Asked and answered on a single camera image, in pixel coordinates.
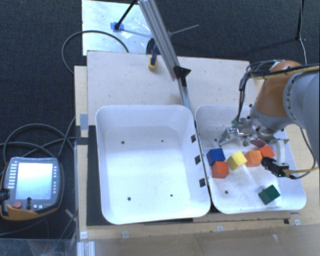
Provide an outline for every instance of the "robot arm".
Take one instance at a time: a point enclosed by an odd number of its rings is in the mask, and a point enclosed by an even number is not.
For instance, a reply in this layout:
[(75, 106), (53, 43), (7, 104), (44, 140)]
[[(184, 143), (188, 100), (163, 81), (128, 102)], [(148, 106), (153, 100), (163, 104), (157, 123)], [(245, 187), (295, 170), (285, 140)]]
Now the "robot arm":
[[(296, 124), (306, 129), (313, 155), (319, 164), (319, 66), (313, 71), (300, 67), (294, 61), (281, 61), (273, 65), (270, 74), (281, 75), (264, 81), (251, 106), (250, 115), (239, 119), (238, 114), (233, 126), (227, 128), (219, 139), (220, 146), (234, 137), (240, 137), (244, 146), (249, 143), (257, 146), (270, 144), (276, 140), (276, 132), (289, 124)], [(292, 69), (302, 72), (284, 72)]]

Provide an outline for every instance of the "blue cube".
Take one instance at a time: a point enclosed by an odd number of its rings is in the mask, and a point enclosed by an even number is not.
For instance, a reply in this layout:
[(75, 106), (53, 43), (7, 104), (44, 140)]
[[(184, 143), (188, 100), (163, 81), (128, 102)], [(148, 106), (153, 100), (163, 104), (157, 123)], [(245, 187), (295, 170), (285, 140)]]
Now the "blue cube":
[(209, 165), (213, 165), (215, 161), (224, 161), (226, 160), (224, 151), (222, 148), (214, 148), (210, 149), (209, 152), (206, 154), (208, 159)]

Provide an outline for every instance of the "white tray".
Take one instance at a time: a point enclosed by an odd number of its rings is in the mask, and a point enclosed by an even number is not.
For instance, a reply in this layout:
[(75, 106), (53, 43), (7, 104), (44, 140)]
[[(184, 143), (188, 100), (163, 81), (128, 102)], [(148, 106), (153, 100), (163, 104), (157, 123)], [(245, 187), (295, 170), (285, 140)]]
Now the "white tray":
[(189, 109), (111, 105), (96, 114), (101, 209), (112, 224), (205, 215), (211, 205)]
[[(214, 206), (225, 214), (238, 214), (263, 211), (290, 211), (299, 210), (306, 204), (306, 195), (301, 180), (292, 180), (286, 177), (278, 178), (265, 170), (263, 166), (246, 167), (243, 165), (232, 171), (224, 179), (212, 178), (211, 167), (207, 160), (207, 153), (210, 149), (219, 148), (218, 142), (225, 129), (231, 126), (231, 121), (238, 113), (237, 106), (204, 105), (195, 112), (200, 144), (203, 153), (203, 161), (208, 177), (211, 198)], [(242, 116), (250, 113), (249, 107), (243, 107)], [(285, 132), (275, 134), (276, 138), (286, 139)], [(249, 145), (242, 146), (239, 138), (232, 140), (222, 146), (225, 159), (237, 151), (245, 154), (258, 148)], [(285, 145), (285, 161), (290, 169), (296, 170), (295, 161), (289, 147)], [(280, 197), (265, 205), (259, 198), (258, 193), (274, 185), (280, 193)]]

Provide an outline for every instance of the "yellow cube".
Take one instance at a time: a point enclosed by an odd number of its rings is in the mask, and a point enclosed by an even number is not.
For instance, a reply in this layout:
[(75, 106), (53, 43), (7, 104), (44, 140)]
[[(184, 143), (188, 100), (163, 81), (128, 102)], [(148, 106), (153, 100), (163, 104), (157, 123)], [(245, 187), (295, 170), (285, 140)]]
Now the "yellow cube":
[(238, 167), (244, 165), (246, 162), (247, 162), (247, 159), (245, 158), (244, 154), (242, 154), (241, 151), (238, 151), (238, 152), (232, 154), (227, 159), (227, 163), (229, 164), (232, 171), (234, 171)]

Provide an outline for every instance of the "orange cube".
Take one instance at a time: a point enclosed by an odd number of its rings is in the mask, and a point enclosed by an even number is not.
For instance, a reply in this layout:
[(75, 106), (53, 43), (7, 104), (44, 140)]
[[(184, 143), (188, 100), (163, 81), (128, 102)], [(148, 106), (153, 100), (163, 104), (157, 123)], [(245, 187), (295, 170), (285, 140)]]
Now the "orange cube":
[(211, 165), (211, 173), (213, 178), (224, 179), (229, 175), (229, 166), (227, 162), (215, 161)]
[(275, 153), (272, 151), (269, 145), (259, 148), (259, 151), (261, 152), (262, 158), (272, 158), (275, 156)]
[(259, 150), (249, 151), (244, 156), (247, 160), (246, 167), (258, 167), (261, 164), (262, 155)]

